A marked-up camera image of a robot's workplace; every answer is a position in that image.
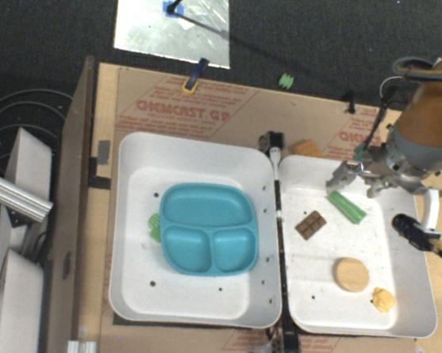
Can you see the blue divided plate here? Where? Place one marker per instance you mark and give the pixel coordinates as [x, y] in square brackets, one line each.
[207, 226]

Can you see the green ribbed toy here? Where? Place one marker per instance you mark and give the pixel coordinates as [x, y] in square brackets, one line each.
[287, 81]

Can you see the brown chocolate bar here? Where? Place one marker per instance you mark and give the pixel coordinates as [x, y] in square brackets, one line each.
[310, 225]

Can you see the green ridged toy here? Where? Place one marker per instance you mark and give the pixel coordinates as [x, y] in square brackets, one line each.
[153, 225]

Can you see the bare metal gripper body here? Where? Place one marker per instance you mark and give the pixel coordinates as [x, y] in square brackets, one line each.
[395, 169]

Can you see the brown cardboard board red print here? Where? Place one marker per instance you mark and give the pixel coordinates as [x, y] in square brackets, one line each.
[229, 112]

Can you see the tan round biscuit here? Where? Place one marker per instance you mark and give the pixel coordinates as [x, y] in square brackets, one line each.
[350, 274]

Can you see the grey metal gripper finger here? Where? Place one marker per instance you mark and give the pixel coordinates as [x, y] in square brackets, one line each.
[340, 177]
[376, 187]

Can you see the white plastic tray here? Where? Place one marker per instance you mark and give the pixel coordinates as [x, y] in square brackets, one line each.
[348, 315]
[174, 298]

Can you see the green toy stick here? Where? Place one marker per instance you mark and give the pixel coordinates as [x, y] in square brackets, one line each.
[347, 207]

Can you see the black cylinder on white bracket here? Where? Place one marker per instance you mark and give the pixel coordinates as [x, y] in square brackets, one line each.
[414, 231]

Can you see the orange square cracker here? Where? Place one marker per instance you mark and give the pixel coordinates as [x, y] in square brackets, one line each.
[306, 147]

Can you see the thin black and white rod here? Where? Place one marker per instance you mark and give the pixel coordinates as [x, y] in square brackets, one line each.
[279, 211]

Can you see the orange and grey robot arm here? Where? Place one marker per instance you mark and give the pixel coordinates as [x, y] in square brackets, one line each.
[428, 117]

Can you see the yellow toy lump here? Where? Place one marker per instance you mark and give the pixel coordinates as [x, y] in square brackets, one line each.
[383, 299]

